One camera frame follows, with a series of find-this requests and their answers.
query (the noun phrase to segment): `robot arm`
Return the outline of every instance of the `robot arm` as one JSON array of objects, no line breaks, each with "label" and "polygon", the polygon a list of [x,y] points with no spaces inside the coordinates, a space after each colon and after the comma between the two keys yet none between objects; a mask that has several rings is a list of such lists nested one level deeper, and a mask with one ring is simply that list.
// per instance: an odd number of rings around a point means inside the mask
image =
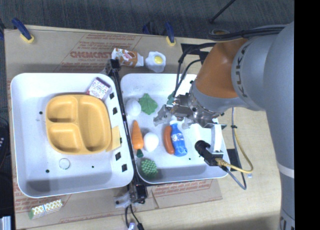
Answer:
[{"label": "robot arm", "polygon": [[294,23],[279,34],[217,43],[189,93],[178,95],[172,107],[164,105],[154,119],[157,125],[175,115],[185,129],[198,123],[215,133],[214,118],[229,108],[265,111],[282,187],[279,230],[295,229],[293,46]]}]

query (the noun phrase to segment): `blue bottle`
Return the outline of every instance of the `blue bottle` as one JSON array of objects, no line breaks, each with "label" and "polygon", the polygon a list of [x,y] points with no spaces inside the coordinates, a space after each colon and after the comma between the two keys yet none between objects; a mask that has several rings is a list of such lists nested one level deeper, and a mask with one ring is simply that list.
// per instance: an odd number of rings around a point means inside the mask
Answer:
[{"label": "blue bottle", "polygon": [[184,156],[188,153],[185,145],[185,139],[182,132],[178,129],[177,121],[170,121],[172,128],[171,141],[174,147],[175,156]]}]

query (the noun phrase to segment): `yellow divided tray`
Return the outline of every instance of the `yellow divided tray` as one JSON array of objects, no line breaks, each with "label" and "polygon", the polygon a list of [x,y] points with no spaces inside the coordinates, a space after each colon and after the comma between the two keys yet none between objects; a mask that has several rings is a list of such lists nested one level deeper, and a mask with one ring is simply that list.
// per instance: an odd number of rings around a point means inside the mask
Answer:
[{"label": "yellow divided tray", "polygon": [[111,144],[107,108],[94,96],[54,97],[46,106],[45,123],[49,143],[63,154],[98,153]]}]

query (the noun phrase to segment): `brown sausage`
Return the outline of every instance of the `brown sausage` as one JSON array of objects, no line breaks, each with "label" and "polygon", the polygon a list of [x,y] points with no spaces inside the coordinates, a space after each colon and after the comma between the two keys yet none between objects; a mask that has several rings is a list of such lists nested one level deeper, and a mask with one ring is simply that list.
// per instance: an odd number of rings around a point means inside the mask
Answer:
[{"label": "brown sausage", "polygon": [[168,125],[165,127],[164,129],[164,132],[163,132],[163,143],[164,143],[164,147],[165,147],[165,150],[173,155],[175,153],[175,149],[172,145],[172,141],[171,141],[171,126]]}]

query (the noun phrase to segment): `dark gray carpet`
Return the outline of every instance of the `dark gray carpet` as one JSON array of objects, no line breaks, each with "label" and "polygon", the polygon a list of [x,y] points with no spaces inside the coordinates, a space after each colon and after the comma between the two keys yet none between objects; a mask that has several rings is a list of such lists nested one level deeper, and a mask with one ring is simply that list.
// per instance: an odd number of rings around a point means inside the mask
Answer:
[{"label": "dark gray carpet", "polygon": [[[208,38],[213,28],[233,31],[294,20],[294,0],[236,0],[214,24],[229,0],[0,0],[7,28],[17,17],[25,24],[142,33],[148,21],[158,32],[170,21],[176,36]],[[5,53],[0,42],[0,116],[8,118]]]}]

